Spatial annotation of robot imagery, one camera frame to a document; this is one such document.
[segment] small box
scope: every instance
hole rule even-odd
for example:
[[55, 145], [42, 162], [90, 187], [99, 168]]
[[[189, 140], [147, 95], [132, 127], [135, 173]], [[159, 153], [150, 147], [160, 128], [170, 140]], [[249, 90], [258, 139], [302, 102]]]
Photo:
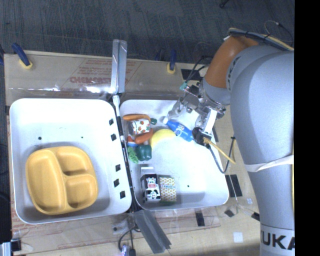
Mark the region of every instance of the small box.
[[146, 202], [158, 202], [161, 199], [160, 189], [156, 174], [145, 174], [141, 177], [141, 185]]
[[174, 203], [177, 201], [176, 183], [173, 177], [160, 177], [160, 193], [162, 203]]

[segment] green vegetable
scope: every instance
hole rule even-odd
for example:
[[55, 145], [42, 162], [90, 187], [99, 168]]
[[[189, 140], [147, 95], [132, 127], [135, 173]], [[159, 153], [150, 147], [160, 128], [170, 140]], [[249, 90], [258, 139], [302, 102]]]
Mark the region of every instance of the green vegetable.
[[129, 160], [132, 161], [135, 164], [138, 164], [139, 160], [138, 160], [137, 154], [135, 152], [135, 149], [133, 147], [131, 147], [131, 146], [128, 146], [127, 147], [127, 152], [128, 152]]
[[152, 149], [150, 145], [138, 146], [135, 153], [140, 161], [148, 161], [152, 158]]

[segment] white tape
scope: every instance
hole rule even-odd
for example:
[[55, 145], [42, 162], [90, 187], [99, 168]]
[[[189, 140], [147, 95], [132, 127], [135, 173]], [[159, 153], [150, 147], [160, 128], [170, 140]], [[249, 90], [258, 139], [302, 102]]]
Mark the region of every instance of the white tape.
[[252, 205], [252, 204], [253, 204], [253, 202], [252, 202], [252, 199], [251, 199], [251, 198], [247, 198], [247, 199], [246, 199], [246, 202], [248, 203], [248, 205]]
[[244, 238], [243, 238], [242, 232], [233, 232], [233, 241], [235, 243], [243, 243]]
[[295, 155], [291, 154], [289, 156], [268, 162], [268, 163], [257, 163], [257, 164], [245, 164], [245, 168], [248, 172], [257, 173], [261, 170], [282, 166], [282, 165], [293, 165], [295, 163]]

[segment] metal bracket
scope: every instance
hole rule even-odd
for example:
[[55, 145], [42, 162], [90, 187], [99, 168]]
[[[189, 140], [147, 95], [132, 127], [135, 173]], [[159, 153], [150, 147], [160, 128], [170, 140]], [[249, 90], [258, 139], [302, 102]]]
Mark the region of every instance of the metal bracket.
[[11, 242], [0, 244], [0, 256], [11, 256]]
[[127, 42], [115, 39], [112, 44], [112, 71], [110, 94], [125, 92], [126, 66], [127, 66]]
[[160, 254], [170, 249], [171, 242], [150, 211], [134, 212], [133, 217], [154, 254]]

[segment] kuka logo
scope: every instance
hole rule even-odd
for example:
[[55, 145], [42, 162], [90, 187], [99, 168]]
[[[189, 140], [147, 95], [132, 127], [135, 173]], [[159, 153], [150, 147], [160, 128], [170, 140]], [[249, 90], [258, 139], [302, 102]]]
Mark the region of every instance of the kuka logo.
[[289, 251], [291, 251], [292, 249], [295, 249], [296, 248], [295, 237], [292, 236], [292, 238], [288, 244], [283, 244], [283, 240], [286, 237], [287, 237], [286, 235], [277, 236], [276, 234], [269, 233], [269, 232], [267, 232], [265, 234], [265, 232], [262, 230], [260, 233], [261, 243], [263, 243], [266, 246], [272, 246], [274, 248], [281, 248], [281, 249], [289, 250]]

